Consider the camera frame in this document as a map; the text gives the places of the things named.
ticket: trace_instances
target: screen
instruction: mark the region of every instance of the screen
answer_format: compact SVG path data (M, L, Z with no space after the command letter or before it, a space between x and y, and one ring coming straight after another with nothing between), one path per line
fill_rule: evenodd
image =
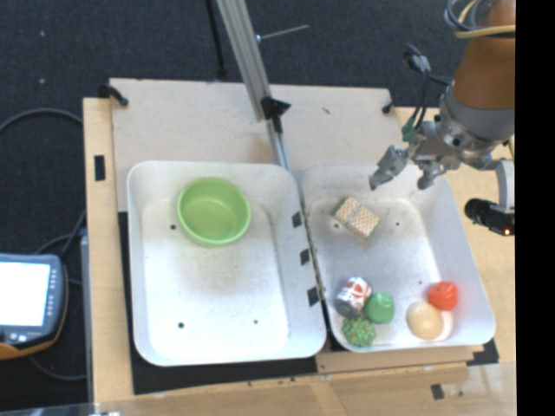
M0 262L0 325L42 326L49 277L46 263Z

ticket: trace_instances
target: black floor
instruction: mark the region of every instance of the black floor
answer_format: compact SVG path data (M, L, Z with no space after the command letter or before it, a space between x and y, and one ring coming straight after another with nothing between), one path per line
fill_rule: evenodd
M271 83L388 88L420 100L420 76L402 64L415 45L437 75L455 71L466 43L442 20L447 0L245 0L260 35L308 24L260 44ZM225 81L240 81L216 10ZM206 0L0 0L0 252L32 253L70 233L85 206L83 97L111 77L212 81L220 62ZM441 88L430 104L437 105ZM59 251L63 244L49 250ZM65 257L81 276L78 240ZM85 372L80 286L70 290L60 340L36 359L59 374ZM0 412L86 402L84 380L54 379L29 359L0 361Z

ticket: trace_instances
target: green bowl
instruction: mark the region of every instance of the green bowl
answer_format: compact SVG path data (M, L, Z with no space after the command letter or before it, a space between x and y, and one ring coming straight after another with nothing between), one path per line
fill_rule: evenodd
M183 230L196 244L231 244L251 224L251 206L234 184L216 178L197 179L181 190L177 214Z

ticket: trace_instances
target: red tomato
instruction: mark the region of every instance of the red tomato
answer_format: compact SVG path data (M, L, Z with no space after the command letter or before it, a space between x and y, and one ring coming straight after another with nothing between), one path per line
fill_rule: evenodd
M457 304L457 286L448 281L435 283L428 290L428 302L437 309L450 311Z

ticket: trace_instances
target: robotic arm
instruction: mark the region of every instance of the robotic arm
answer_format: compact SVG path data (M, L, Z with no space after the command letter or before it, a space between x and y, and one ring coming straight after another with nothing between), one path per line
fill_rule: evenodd
M403 127L405 149L390 146L369 176L370 188L390 181L412 160L422 169L417 185L424 190L434 179L461 163L495 171L499 203L471 199L465 213L503 236L514 235L514 162L492 159L491 151L514 135L516 0L472 0L459 17L454 7L467 0L448 0L445 21L459 38L470 38L454 78L444 82L431 74L427 58L408 45L403 59L424 76L424 102ZM430 81L447 88L440 114L424 121Z

